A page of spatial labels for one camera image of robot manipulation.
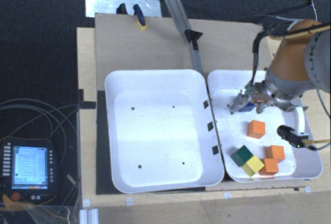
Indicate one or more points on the brown cardboard board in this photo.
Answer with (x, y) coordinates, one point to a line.
(142, 49)

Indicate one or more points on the orange cube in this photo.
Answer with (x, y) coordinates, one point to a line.
(276, 153)
(256, 129)
(270, 167)

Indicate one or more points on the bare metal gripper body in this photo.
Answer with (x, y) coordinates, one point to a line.
(262, 93)

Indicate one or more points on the white plastic tray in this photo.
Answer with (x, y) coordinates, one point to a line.
(232, 130)
(155, 135)

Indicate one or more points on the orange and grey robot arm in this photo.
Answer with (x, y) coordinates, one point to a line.
(292, 62)

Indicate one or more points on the blue cube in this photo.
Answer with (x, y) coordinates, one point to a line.
(248, 107)

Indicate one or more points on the yellow cube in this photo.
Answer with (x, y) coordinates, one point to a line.
(253, 166)

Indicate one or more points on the green cube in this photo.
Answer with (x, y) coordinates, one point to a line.
(241, 155)

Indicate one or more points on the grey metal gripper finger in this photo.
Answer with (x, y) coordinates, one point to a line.
(239, 102)
(262, 107)

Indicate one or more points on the black cylinder on white bracket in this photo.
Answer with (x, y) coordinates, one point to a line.
(288, 135)

